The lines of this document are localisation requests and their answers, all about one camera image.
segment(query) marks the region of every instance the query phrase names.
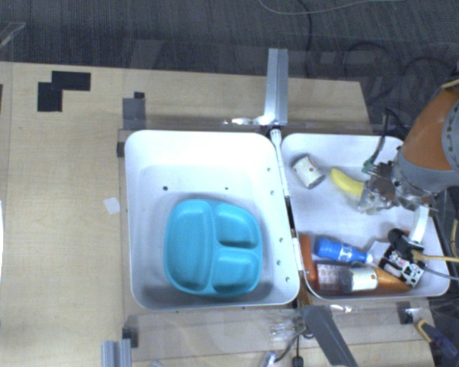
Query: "blue water bottle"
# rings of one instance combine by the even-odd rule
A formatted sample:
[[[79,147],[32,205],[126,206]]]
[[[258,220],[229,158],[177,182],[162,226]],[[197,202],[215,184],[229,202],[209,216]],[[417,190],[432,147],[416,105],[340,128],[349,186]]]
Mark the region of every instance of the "blue water bottle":
[[[334,242],[326,238],[317,238],[314,243],[314,253],[321,258],[330,258],[339,262],[363,262],[370,264],[373,261],[371,254],[362,252],[347,243]]]

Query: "blue divided plate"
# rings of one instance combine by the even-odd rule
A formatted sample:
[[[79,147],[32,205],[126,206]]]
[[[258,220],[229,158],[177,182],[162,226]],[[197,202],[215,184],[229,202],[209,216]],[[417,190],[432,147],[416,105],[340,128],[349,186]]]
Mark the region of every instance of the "blue divided plate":
[[[178,290],[190,294],[248,294],[262,272],[259,224],[250,212],[233,204],[182,201],[168,218],[164,269]]]

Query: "banana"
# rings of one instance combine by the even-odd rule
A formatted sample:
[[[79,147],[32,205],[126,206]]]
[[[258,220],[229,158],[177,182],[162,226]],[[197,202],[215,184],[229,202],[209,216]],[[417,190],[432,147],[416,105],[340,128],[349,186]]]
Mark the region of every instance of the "banana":
[[[364,182],[359,182],[358,180],[353,180],[348,175],[342,171],[332,168],[330,172],[331,180],[337,185],[341,190],[354,194],[355,196],[361,196],[362,190],[364,188]]]

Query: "gray carpet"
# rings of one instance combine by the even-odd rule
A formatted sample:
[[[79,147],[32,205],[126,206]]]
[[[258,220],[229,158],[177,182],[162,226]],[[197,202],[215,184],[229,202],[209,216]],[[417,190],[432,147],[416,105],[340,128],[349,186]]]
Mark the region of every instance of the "gray carpet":
[[[357,0],[302,1],[314,10]],[[313,15],[308,52],[307,16],[274,15],[257,0],[0,0],[0,30],[10,21],[26,28],[2,60],[265,74],[267,48],[287,48],[292,76],[359,80],[375,122],[385,106],[415,116],[459,57],[459,0]]]

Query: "table surface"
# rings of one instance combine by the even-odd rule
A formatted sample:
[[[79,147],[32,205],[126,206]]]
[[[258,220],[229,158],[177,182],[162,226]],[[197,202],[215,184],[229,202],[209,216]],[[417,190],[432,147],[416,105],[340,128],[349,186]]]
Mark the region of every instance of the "table surface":
[[[52,70],[89,72],[91,89],[63,91],[63,112],[38,112],[37,84],[50,82]],[[0,366],[99,365],[102,342],[118,340],[125,319],[120,215],[104,204],[119,198],[122,99],[145,93],[148,118],[255,118],[265,77],[0,63],[0,84]],[[290,121],[369,121],[358,83],[290,79],[288,99]],[[431,319],[427,301],[412,305]],[[429,345],[413,325],[399,324],[394,304],[361,308],[335,316],[359,365],[433,365]],[[255,325],[232,318],[249,317],[241,311],[218,314],[215,325],[183,333],[148,314],[158,333],[151,346],[170,344],[163,366],[257,365],[266,346],[284,348],[269,340],[265,309],[252,313]],[[242,339],[247,346],[235,352],[231,342]],[[307,365],[328,365],[313,339],[301,342],[301,354]],[[137,359],[150,365],[149,355]]]

